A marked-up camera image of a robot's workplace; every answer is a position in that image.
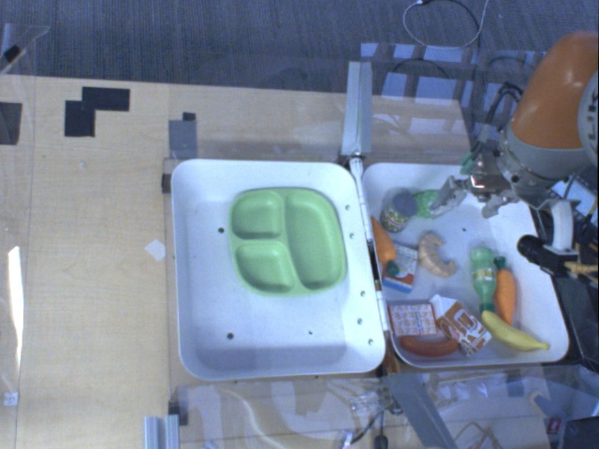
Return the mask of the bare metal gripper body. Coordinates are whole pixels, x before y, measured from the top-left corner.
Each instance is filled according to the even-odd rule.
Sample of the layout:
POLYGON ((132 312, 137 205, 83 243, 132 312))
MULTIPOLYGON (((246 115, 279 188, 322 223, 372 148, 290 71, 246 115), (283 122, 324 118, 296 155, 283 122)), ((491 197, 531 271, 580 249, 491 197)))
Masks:
POLYGON ((497 166, 498 157, 491 151, 481 152, 469 170, 469 189, 481 203, 508 204, 519 201, 510 182, 497 166))

